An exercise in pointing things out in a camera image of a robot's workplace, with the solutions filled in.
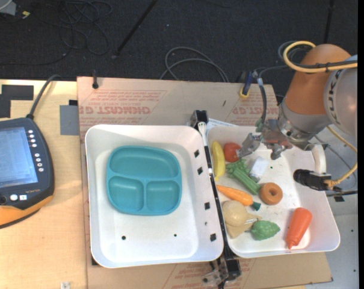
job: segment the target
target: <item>yellow banana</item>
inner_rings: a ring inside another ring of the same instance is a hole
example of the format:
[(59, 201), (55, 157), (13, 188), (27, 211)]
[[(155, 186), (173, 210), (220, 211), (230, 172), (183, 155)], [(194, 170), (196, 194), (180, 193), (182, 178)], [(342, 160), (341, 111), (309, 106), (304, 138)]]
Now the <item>yellow banana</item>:
[(224, 159), (222, 146), (218, 141), (214, 140), (211, 148), (214, 156), (214, 178), (217, 181), (219, 177), (223, 176), (226, 172), (226, 161)]

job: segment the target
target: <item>orange carrot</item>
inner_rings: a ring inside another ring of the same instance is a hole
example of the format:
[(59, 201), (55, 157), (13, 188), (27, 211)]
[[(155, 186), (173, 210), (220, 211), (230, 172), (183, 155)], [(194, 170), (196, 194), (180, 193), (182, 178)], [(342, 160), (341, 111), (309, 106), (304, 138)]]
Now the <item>orange carrot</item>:
[(237, 190), (236, 188), (226, 187), (218, 184), (217, 184), (217, 189), (226, 197), (232, 200), (239, 201), (243, 205), (252, 205), (255, 210), (259, 210), (259, 207), (261, 206), (261, 204), (259, 204), (258, 202), (254, 202), (253, 198), (245, 191)]
[(290, 220), (286, 243), (288, 248), (297, 246), (303, 238), (313, 218), (312, 213), (305, 208), (296, 208)]

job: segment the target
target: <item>ketchup bottle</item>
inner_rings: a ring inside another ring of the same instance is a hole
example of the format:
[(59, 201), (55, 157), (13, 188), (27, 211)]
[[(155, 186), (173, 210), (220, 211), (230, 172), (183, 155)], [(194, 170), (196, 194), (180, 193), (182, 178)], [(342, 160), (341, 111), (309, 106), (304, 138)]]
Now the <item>ketchup bottle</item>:
[(285, 239), (289, 249), (300, 244), (312, 218), (312, 213), (305, 208), (296, 208), (294, 210)]

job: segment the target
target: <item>yellow cable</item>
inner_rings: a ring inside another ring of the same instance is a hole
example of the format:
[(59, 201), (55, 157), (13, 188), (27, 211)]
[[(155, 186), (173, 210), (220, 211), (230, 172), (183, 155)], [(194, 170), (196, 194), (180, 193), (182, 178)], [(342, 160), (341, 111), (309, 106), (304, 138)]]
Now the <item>yellow cable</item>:
[[(345, 139), (343, 139), (334, 129), (332, 129), (331, 127), (327, 126), (327, 129), (332, 132), (340, 141), (342, 141), (343, 143), (345, 143), (350, 149), (352, 149), (357, 155), (357, 149), (349, 142), (347, 142)], [(345, 173), (343, 176), (341, 176), (339, 179), (337, 180), (325, 180), (325, 183), (329, 186), (329, 187), (333, 187), (335, 185), (340, 184), (343, 180), (345, 180), (348, 176), (350, 176), (356, 169), (358, 168), (358, 162), (355, 163), (355, 165), (347, 172)]]
[(350, 64), (346, 64), (346, 65), (341, 65), (341, 66), (319, 67), (319, 68), (316, 68), (316, 69), (308, 69), (306, 67), (297, 66), (293, 62), (291, 62), (290, 59), (288, 58), (288, 52), (290, 51), (290, 49), (292, 49), (293, 47), (296, 47), (298, 45), (308, 45), (308, 46), (311, 46), (313, 48), (315, 47), (315, 45), (313, 43), (311, 43), (311, 42), (308, 42), (308, 41), (298, 41), (298, 42), (294, 42), (294, 43), (290, 44), (283, 51), (283, 60), (285, 61), (285, 63), (289, 67), (291, 67), (292, 69), (297, 70), (299, 72), (321, 73), (321, 72), (328, 72), (328, 71), (333, 71), (333, 70), (352, 69), (352, 68), (358, 66), (358, 63), (350, 63)]

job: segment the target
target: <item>white plastic tray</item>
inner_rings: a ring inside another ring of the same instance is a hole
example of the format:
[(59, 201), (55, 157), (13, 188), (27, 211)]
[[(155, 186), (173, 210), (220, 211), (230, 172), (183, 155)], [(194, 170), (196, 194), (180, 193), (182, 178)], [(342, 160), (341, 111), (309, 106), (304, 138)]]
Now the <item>white plastic tray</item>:
[[(174, 154), (182, 172), (178, 208), (163, 216), (118, 212), (106, 193), (106, 164), (120, 146)], [(202, 136), (190, 126), (96, 125), (85, 136), (91, 252), (104, 267), (212, 261), (223, 251)]]
[[(215, 126), (208, 132), (208, 143), (210, 147), (214, 140), (217, 140), (222, 146), (227, 142), (242, 145), (249, 133), (255, 135), (255, 127)], [(252, 207), (247, 207), (247, 211), (262, 216), (263, 220), (276, 223), (280, 227), (280, 232), (274, 237), (262, 241), (255, 240), (251, 236), (251, 232), (244, 232), (236, 238), (228, 236), (230, 248), (235, 254), (244, 258), (335, 250), (339, 246), (340, 235), (325, 192), (312, 190), (296, 183), (293, 179), (293, 173), (297, 169), (315, 170), (312, 153), (293, 147), (285, 150), (277, 160), (271, 160), (270, 154), (271, 150), (261, 144), (254, 153), (244, 159), (250, 165), (258, 156), (269, 160), (269, 166), (258, 183), (262, 185), (266, 182), (275, 182), (283, 190), (283, 199), (277, 205), (266, 205), (259, 196), (253, 196), (254, 201), (262, 204), (261, 208), (259, 211), (255, 211)], [(221, 176), (216, 183), (246, 190), (237, 180), (227, 174)], [(219, 197), (221, 203), (229, 200), (220, 193)], [(289, 250), (285, 243), (285, 236), (292, 212), (297, 207), (310, 210), (313, 219), (301, 243)]]

